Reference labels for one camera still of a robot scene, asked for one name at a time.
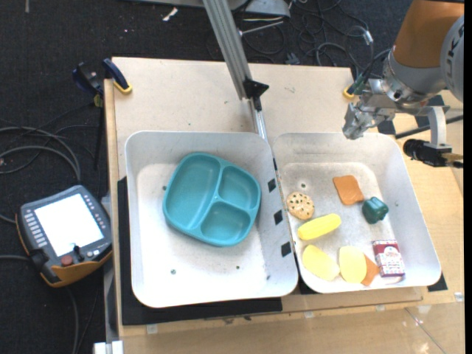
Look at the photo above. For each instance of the blue divided plate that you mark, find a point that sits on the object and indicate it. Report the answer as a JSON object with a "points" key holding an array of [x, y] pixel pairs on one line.
{"points": [[210, 201]]}

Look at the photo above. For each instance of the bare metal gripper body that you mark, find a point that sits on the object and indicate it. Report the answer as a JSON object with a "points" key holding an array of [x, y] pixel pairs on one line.
{"points": [[380, 103]]}

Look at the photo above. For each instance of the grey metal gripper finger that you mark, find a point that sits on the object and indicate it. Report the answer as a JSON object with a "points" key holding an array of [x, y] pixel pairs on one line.
{"points": [[363, 125], [348, 124]]}

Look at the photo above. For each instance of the black cylinder on white bracket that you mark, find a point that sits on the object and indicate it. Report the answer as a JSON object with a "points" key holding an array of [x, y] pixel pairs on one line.
{"points": [[427, 149]]}

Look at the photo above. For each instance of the green bell pepper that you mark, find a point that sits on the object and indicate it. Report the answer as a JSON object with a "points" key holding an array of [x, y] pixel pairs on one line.
{"points": [[375, 210]]}

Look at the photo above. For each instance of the yellow potato chip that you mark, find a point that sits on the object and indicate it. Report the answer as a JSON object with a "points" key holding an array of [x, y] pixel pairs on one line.
{"points": [[320, 263], [352, 264]]}

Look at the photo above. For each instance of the orange flat slice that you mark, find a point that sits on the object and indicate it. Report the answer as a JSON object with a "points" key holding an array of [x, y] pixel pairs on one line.
{"points": [[371, 271]]}

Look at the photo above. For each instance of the red printed carton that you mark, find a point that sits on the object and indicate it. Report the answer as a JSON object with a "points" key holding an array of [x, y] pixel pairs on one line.
{"points": [[389, 258]]}

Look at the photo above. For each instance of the yellow corn cob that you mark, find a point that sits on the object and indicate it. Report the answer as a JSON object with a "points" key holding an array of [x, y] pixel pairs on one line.
{"points": [[319, 227]]}

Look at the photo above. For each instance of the orange bread slice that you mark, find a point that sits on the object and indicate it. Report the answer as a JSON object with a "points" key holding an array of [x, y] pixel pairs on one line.
{"points": [[348, 189]]}

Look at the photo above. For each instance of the pale wood board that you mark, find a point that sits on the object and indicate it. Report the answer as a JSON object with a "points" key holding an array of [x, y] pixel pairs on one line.
{"points": [[177, 101]]}

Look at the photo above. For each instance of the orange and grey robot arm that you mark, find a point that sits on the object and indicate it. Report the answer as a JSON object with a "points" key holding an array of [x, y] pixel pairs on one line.
{"points": [[424, 39]]}

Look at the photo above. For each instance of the white plastic tray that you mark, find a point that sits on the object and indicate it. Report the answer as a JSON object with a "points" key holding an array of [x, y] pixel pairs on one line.
{"points": [[206, 271], [332, 149]]}

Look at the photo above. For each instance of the beige chocolate chip biscuit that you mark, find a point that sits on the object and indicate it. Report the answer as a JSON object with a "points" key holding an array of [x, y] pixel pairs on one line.
{"points": [[300, 205]]}

